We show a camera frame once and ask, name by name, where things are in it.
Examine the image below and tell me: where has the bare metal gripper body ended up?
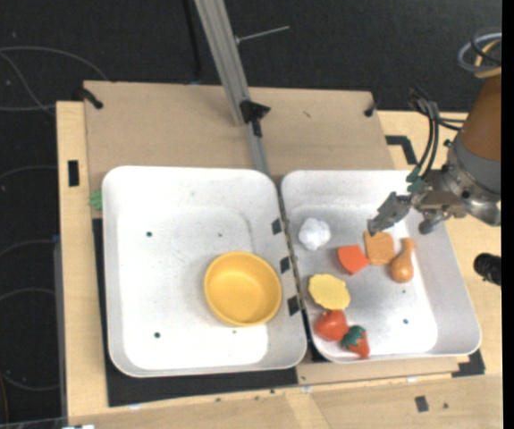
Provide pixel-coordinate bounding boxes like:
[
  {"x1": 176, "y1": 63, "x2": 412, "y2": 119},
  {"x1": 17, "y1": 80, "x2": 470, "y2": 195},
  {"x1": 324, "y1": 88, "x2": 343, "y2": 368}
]
[{"x1": 410, "y1": 167, "x2": 502, "y2": 228}]

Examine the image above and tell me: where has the tan toy bread slice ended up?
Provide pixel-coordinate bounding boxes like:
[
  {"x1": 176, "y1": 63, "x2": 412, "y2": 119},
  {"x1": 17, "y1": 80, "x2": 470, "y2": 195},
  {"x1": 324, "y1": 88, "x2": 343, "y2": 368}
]
[{"x1": 363, "y1": 229, "x2": 396, "y2": 266}]

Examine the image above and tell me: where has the brown toy chicken drumstick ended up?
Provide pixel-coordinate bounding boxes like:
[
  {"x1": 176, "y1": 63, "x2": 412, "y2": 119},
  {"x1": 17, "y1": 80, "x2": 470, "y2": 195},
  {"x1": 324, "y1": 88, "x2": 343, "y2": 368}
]
[{"x1": 389, "y1": 237, "x2": 417, "y2": 284}]

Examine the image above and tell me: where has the orange toy wedge slice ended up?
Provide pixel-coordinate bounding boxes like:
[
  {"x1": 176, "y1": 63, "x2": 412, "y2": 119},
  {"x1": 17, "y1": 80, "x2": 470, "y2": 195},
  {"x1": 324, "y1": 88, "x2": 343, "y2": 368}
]
[{"x1": 337, "y1": 244, "x2": 371, "y2": 276}]

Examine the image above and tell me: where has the white lumpy toy cauliflower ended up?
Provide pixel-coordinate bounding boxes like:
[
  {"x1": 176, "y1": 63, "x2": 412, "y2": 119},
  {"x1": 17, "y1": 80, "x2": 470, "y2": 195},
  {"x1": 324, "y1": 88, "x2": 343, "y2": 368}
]
[{"x1": 298, "y1": 217, "x2": 333, "y2": 252}]

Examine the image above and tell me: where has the white plastic tray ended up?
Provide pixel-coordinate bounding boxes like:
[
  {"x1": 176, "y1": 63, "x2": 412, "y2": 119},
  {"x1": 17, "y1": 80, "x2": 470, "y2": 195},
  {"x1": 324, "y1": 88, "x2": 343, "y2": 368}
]
[
  {"x1": 279, "y1": 169, "x2": 483, "y2": 365},
  {"x1": 100, "y1": 164, "x2": 308, "y2": 379}
]

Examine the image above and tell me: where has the yellow wavy toy biscuit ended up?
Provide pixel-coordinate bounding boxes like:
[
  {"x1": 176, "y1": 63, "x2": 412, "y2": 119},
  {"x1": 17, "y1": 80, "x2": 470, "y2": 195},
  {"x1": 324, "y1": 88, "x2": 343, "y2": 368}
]
[{"x1": 307, "y1": 273, "x2": 352, "y2": 311}]

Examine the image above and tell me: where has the thin black and white rod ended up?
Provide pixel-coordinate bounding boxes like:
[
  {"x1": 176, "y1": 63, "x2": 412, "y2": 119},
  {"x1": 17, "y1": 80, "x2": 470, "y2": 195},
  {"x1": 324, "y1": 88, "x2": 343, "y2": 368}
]
[{"x1": 276, "y1": 184, "x2": 307, "y2": 317}]

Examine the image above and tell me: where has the red toy tomato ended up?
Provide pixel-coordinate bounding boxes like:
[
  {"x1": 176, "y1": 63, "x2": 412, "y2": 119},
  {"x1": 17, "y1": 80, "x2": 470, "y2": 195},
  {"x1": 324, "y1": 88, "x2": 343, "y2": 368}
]
[{"x1": 313, "y1": 308, "x2": 350, "y2": 343}]

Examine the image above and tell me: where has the red toy strawberry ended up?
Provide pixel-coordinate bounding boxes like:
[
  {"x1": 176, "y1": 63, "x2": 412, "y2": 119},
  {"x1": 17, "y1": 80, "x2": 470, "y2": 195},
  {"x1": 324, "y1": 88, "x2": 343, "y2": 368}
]
[{"x1": 340, "y1": 324, "x2": 371, "y2": 359}]

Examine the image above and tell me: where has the yellow bowl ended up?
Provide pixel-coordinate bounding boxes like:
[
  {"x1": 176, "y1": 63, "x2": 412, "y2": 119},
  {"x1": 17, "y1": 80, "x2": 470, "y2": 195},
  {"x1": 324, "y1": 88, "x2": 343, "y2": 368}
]
[{"x1": 203, "y1": 250, "x2": 283, "y2": 329}]

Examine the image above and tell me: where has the brown cardboard board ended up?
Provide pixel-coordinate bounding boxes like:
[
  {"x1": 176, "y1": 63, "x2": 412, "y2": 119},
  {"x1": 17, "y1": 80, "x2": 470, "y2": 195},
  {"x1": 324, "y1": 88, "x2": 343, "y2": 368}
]
[{"x1": 81, "y1": 80, "x2": 462, "y2": 386}]

